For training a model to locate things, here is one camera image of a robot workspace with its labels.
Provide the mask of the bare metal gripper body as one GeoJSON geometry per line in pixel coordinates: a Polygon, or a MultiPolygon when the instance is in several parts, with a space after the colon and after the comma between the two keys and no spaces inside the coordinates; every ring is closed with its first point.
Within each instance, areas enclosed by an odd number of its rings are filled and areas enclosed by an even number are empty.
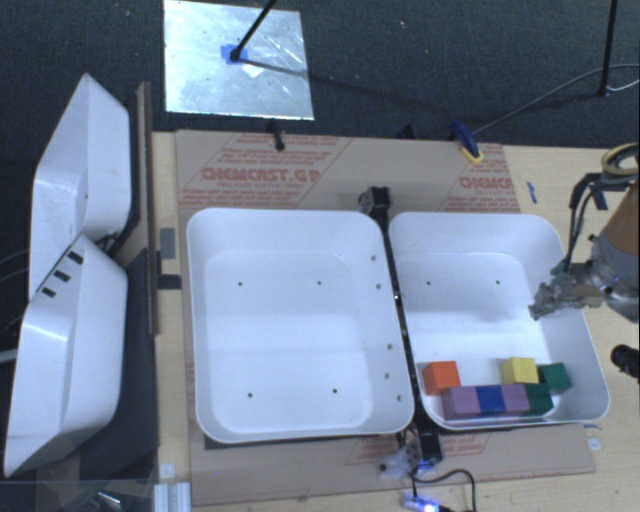
{"type": "Polygon", "coordinates": [[[589,260],[559,263],[552,271],[551,310],[606,305],[629,321],[639,320],[638,264],[614,266],[589,260]]]}

